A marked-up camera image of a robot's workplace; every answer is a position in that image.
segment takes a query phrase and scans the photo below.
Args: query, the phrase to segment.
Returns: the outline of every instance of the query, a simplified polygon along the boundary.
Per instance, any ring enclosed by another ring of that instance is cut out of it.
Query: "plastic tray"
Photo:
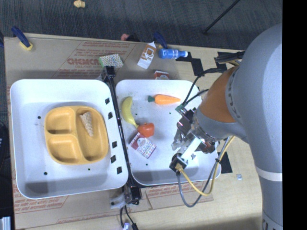
[[[192,83],[185,80],[122,80],[116,86],[116,95],[119,108],[123,100],[131,96],[133,103],[131,112],[137,124],[154,123],[155,134],[149,137],[157,145],[150,158],[145,158],[129,143],[136,135],[136,128],[122,119],[124,137],[128,148],[128,156],[131,172],[134,179],[144,186],[177,183],[176,174],[169,168],[169,164],[176,151],[173,151],[171,144],[177,131],[177,122],[181,115],[175,111],[180,103],[170,105],[157,105],[148,102],[148,96],[156,94],[166,94],[178,97],[183,101],[188,94]],[[190,97],[198,92],[194,86]],[[187,109],[198,107],[201,98],[192,100]],[[216,150],[211,154],[204,154],[201,151],[195,152],[196,158],[189,161],[189,166],[185,169],[186,173],[193,181],[207,180],[210,171],[218,157]]]
[[[80,117],[84,114],[89,114],[85,124]],[[62,164],[97,162],[109,149],[104,119],[88,106],[52,109],[45,118],[45,137],[50,156]]]
[[[19,191],[38,199],[122,187],[128,179],[111,93],[98,80],[19,80],[11,87],[13,146]],[[47,150],[45,117],[54,108],[87,106],[103,117],[106,156],[90,164],[56,162]]]

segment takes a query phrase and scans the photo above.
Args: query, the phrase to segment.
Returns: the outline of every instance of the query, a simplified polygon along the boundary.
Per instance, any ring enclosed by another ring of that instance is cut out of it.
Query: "yellow banana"
[[[138,128],[138,125],[136,124],[134,117],[132,116],[131,113],[131,106],[132,106],[132,97],[129,96],[123,101],[123,104],[121,105],[121,113],[123,115],[124,120],[127,123],[133,124],[136,128]]]

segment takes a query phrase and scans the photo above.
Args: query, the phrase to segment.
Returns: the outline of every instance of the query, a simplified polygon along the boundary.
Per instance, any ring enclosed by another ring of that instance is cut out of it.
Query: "water bottle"
[[[179,51],[178,49],[162,48],[159,50],[159,57],[161,59],[178,59],[179,57],[187,57],[187,51]]]

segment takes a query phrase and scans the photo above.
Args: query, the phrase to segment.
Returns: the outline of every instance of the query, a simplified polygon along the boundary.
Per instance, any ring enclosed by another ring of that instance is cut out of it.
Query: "red tomato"
[[[154,135],[154,124],[145,123],[143,125],[139,125],[138,132],[144,135],[145,137],[153,136]]]

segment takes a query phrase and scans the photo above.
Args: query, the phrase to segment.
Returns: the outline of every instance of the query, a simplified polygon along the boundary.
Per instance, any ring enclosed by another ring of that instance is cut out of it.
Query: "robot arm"
[[[250,145],[260,179],[263,229],[282,230],[282,25],[260,34],[240,66],[224,72],[197,110],[182,116],[172,144],[180,152],[170,168],[178,162],[186,167],[195,150],[212,152],[230,135],[241,138]]]

